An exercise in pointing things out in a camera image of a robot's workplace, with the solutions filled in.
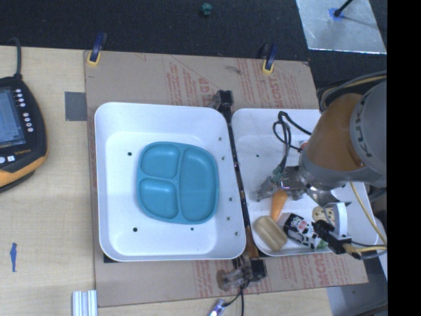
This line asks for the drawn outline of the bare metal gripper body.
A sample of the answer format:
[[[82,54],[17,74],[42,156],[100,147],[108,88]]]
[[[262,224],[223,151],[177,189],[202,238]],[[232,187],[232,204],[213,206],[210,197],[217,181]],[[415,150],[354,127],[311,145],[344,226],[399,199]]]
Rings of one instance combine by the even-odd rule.
[[[332,194],[332,187],[316,180],[307,170],[300,166],[285,167],[282,171],[277,167],[272,173],[274,180],[280,181],[279,190],[304,190],[304,196],[310,197],[320,207],[339,203]]]

